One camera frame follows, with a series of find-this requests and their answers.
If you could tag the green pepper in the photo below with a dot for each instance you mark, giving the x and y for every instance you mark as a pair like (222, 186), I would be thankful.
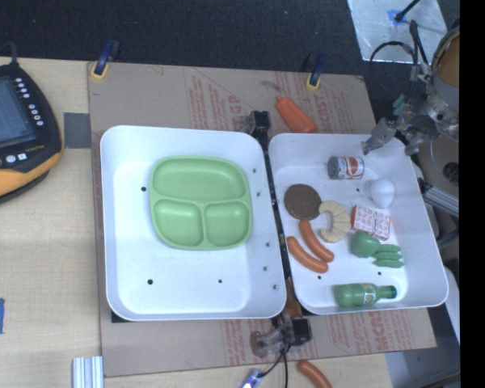
(363, 244)

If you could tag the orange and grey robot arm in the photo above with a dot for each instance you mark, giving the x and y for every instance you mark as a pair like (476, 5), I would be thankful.
(448, 67)

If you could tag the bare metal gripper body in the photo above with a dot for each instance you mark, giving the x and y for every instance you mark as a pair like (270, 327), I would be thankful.
(426, 123)

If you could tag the green divided plate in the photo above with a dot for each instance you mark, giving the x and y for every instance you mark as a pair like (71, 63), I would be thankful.
(200, 184)

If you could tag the green bottle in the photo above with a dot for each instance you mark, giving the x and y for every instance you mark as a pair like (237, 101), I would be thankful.
(355, 295)

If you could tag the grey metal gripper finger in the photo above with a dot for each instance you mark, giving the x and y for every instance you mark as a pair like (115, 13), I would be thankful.
(414, 146)
(380, 133)

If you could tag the orange sausage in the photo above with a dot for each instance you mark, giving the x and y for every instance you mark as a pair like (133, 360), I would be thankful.
(305, 255)
(313, 373)
(316, 241)

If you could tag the orange and white carton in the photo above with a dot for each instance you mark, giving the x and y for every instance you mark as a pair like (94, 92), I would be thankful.
(369, 221)

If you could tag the green pea pods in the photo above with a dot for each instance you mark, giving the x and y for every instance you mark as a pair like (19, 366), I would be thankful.
(389, 256)

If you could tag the red and white can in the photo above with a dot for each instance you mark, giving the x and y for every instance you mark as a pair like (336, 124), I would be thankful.
(347, 167)

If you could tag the white plastic tray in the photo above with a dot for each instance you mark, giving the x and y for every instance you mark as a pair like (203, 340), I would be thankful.
(137, 281)
(420, 265)

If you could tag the beige croissant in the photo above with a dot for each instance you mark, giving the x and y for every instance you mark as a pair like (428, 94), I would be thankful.
(339, 216)

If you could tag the thin black and white rod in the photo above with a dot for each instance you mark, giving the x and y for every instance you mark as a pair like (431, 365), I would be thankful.
(277, 220)

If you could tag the brown round biscuit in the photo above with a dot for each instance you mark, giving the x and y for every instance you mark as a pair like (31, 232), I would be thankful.
(301, 200)

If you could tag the brown cardboard board, red print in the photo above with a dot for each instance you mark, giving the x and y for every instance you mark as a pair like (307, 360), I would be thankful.
(153, 91)

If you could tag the black cylinder on white bracket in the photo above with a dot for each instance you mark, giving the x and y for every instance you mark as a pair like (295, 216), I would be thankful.
(452, 170)

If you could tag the white garlic bulb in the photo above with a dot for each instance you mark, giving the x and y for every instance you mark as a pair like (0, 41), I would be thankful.
(382, 192)

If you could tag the orange bottle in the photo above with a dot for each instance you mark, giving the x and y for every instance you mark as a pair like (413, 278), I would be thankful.
(297, 117)

